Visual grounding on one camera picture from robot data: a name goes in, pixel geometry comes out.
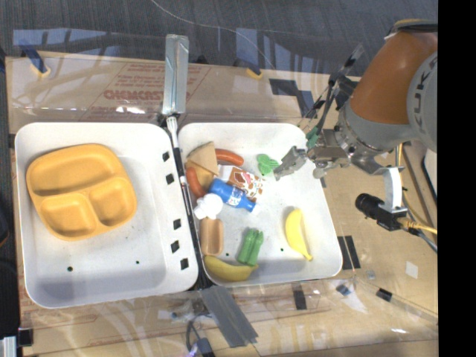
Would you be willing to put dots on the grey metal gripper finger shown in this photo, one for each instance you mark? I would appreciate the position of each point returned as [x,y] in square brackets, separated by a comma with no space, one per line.
[292,162]
[320,170]

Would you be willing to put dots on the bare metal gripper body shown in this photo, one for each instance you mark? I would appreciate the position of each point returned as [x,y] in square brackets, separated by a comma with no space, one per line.
[329,151]

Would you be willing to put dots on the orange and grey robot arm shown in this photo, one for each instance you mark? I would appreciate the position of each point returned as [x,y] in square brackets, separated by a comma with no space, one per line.
[390,84]

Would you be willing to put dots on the green broccoli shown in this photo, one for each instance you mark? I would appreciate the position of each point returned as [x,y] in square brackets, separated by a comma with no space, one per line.
[266,164]

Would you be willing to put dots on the white plastic tray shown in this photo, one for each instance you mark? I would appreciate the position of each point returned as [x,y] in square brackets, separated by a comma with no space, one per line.
[275,206]
[111,273]

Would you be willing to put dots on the brown and white carton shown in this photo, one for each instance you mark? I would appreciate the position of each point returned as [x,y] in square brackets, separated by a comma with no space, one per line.
[247,182]

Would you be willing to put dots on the orange sausage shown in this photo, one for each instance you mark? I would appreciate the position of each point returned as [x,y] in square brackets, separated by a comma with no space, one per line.
[230,157]
[194,183]

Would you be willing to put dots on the yellow banana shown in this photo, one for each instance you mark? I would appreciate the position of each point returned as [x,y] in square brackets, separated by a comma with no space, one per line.
[228,270]
[295,233]

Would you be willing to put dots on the blue bottle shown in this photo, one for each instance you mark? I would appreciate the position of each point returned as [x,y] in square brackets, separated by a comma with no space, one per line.
[230,195]

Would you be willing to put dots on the brown cardboard board red print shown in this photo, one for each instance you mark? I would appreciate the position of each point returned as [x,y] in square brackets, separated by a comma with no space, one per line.
[372,236]

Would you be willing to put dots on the tan pizza slice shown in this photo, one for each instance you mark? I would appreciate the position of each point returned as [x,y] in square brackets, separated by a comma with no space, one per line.
[204,158]

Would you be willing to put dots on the white rounded bottle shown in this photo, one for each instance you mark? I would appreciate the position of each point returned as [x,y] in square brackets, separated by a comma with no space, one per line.
[209,206]

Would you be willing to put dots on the green asparagus bundle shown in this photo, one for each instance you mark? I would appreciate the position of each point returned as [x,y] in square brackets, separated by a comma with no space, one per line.
[251,247]

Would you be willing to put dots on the tan hot dog bun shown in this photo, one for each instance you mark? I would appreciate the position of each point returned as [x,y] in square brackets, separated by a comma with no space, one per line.
[212,236]

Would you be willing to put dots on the orange divided plate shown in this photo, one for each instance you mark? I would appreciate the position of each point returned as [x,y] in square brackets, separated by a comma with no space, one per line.
[80,190]

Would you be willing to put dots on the black cylinder on white bracket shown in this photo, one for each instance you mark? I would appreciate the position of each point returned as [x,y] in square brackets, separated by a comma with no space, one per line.
[375,206]

